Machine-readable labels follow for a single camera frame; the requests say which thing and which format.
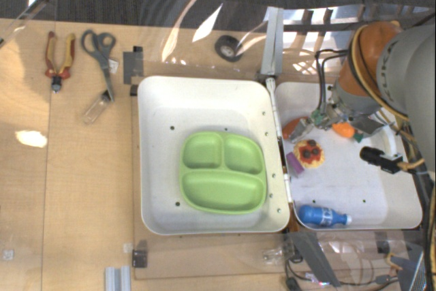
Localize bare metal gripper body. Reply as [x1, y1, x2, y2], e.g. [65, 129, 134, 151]
[320, 104, 358, 129]

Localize orange toy carrot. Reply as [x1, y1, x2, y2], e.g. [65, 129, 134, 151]
[332, 122, 356, 138]

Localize yellow toy spaghetti with meatballs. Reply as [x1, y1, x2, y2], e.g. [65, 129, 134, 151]
[293, 139, 326, 170]

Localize purple block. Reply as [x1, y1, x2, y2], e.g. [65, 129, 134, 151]
[285, 151, 305, 179]

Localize white plastic tray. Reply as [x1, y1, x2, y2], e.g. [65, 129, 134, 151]
[274, 81, 424, 232]
[137, 75, 292, 236]

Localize blue plastic bottle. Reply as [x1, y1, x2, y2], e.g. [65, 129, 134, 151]
[298, 204, 353, 228]

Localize green divided plate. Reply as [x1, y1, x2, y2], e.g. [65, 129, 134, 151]
[179, 131, 268, 215]

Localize black tape roll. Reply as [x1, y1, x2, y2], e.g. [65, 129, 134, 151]
[214, 34, 245, 63]

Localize clear plastic vial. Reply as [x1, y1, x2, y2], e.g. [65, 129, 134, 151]
[82, 89, 112, 124]

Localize grey scissors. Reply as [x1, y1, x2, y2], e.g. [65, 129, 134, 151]
[80, 29, 117, 103]

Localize red and yellow pliers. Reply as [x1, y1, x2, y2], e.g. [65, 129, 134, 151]
[44, 31, 77, 94]

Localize black cylinder on white bracket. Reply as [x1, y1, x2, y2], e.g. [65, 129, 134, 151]
[359, 127, 405, 175]

